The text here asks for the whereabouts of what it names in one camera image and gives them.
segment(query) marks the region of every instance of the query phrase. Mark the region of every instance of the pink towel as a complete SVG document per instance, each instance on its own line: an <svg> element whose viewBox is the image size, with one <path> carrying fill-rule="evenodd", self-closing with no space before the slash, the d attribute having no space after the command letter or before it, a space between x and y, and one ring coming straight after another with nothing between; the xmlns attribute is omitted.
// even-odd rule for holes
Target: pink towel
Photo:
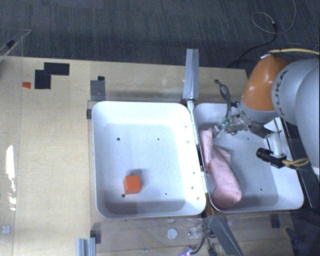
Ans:
<svg viewBox="0 0 320 256"><path fill-rule="evenodd" d="M230 168L230 154L213 145L212 129L199 131L203 161L212 175L216 188L211 193L211 201L220 209L229 209L241 200L239 183Z"/></svg>

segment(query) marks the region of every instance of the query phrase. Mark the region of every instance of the table surface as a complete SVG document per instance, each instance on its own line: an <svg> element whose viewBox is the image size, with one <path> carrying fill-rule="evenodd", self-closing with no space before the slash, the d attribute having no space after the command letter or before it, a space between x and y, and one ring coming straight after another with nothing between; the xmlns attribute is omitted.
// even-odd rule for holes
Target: table surface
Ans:
<svg viewBox="0 0 320 256"><path fill-rule="evenodd" d="M70 64L69 75L52 75L50 90L34 89L35 70L43 70L44 62ZM75 255L77 239L90 237L92 200L86 116L90 81L104 76L106 93L113 97L118 92L127 97L137 90L141 93L137 97L158 96L159 90L163 97L182 92L184 72L184 66L23 58L23 81L31 82L32 87L22 92L13 255ZM214 79L226 84L235 99L239 99L247 81L244 70L201 67L199 103L223 102ZM268 215L230 215L227 219L246 255L293 255L290 240L282 231L285 225L292 227L290 214L279 215L280 228L271 227ZM139 220L128 231L131 223L106 221L104 224L112 230L111 242L98 255L177 255L183 246L163 241L163 227L167 230L164 222L168 223L150 220L146 228L146 222L136 228L142 223ZM178 219L175 223L172 226L185 230L188 221ZM116 236L124 230L127 239L139 233L136 242L148 250L139 247L111 252L126 242ZM159 242L158 246L148 247L144 238L148 241L150 236ZM224 255L218 241L213 243L219 255ZM207 251L208 246L203 246L198 255L208 255Z"/></svg>

